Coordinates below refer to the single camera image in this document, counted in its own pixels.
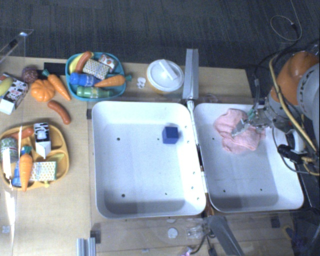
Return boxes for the white lidded yellow container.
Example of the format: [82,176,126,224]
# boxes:
[146,58,185,95]

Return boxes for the green patterned can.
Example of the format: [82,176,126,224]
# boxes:
[0,137,20,164]

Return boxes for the orange pumpkin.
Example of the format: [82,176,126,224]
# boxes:
[30,78,57,103]

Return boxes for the orange carrot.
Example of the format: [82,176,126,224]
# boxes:
[94,73,133,89]
[18,145,34,193]
[41,68,72,102]

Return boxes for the yellow corn cob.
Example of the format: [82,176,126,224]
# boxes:
[0,76,14,98]

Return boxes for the blue divided plate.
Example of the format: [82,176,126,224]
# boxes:
[65,51,127,102]

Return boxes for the blue bottle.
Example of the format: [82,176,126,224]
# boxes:
[69,72,101,87]
[11,159,22,188]

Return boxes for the purple grapes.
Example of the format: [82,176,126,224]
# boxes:
[21,66,39,84]

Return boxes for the blue cube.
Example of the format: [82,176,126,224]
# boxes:
[161,125,180,145]

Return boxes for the patterned carton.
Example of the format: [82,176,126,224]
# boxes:
[82,58,111,81]
[29,161,58,183]

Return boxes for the white plastic tray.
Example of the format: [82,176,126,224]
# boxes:
[193,102,305,214]
[91,100,207,220]

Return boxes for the pink cloth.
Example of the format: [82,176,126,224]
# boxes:
[213,107,266,154]

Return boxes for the black cylinder on white bracket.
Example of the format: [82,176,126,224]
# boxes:
[276,129,308,165]

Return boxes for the yellow divided plate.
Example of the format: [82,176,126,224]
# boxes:
[0,123,70,192]

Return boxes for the brown sausage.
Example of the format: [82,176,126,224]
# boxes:
[47,100,72,126]
[9,126,35,141]
[75,50,93,74]

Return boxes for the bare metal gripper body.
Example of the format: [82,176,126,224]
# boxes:
[248,106,275,129]

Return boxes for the green bottle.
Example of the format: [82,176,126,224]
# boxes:
[76,85,114,99]

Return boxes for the white can with orange print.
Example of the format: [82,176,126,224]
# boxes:
[97,53,119,74]

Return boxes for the yellow banana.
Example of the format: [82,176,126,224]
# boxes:
[68,52,95,75]

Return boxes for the clear plastic bottle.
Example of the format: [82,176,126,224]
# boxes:
[185,222,210,240]

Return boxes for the cow print milk carton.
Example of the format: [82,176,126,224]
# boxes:
[33,122,52,160]

